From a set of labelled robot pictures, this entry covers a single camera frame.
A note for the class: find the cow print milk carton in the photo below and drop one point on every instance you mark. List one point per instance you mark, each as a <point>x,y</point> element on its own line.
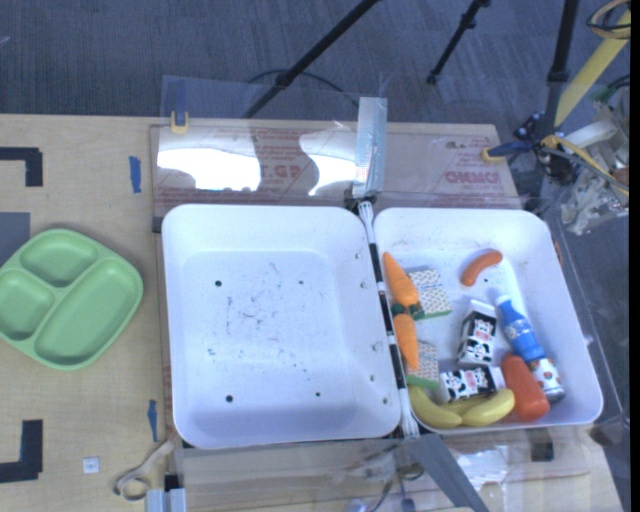
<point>467,382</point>
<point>477,335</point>

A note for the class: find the green divided plate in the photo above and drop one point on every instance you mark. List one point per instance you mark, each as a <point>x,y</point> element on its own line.
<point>80,310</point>

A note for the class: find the white plastic tray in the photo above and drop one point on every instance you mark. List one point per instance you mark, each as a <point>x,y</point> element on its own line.
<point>280,325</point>
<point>450,235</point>

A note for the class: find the orange carrot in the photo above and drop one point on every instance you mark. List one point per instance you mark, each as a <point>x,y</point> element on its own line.
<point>401,282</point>
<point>407,337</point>

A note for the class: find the thin black and white rod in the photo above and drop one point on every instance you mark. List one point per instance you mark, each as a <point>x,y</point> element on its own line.
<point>382,295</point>

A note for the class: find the brown cardboard board red print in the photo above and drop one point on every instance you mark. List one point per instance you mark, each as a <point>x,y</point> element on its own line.
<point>425,170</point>

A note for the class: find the orange patterned carton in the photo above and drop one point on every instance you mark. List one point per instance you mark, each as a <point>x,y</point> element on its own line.
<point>427,362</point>
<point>432,292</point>

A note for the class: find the blue bottle white cap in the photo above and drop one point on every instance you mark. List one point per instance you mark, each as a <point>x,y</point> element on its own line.
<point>520,330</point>

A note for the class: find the orange sausage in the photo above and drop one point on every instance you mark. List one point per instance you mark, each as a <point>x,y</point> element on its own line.
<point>479,267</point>

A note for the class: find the small printed can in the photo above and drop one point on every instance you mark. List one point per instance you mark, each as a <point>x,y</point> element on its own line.
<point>552,380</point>

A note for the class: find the yellow banana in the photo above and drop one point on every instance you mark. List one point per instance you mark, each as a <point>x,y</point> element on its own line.
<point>487,410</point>
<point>432,412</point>

